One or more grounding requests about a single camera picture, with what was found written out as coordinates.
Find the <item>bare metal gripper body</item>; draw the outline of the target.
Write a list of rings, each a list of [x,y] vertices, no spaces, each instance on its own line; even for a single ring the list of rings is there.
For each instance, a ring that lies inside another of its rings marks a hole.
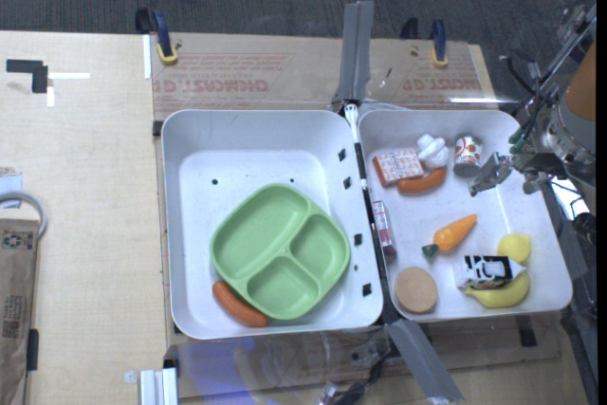
[[[529,137],[513,155],[522,173],[546,173],[578,186],[596,185],[596,123],[576,115],[538,116]]]

